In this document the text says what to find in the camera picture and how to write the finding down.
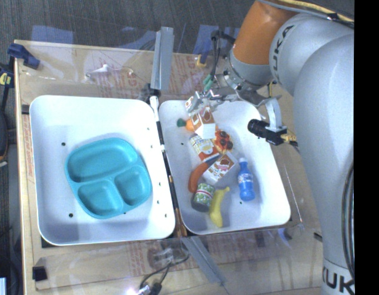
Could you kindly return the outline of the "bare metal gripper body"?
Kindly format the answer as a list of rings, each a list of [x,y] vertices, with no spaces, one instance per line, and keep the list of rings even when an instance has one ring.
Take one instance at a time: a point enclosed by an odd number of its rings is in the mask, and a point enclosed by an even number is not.
[[[257,91],[266,84],[267,77],[263,75],[244,78],[234,72],[223,71],[206,76],[203,80],[203,93],[216,103],[243,100],[251,104],[262,104],[266,98]]]

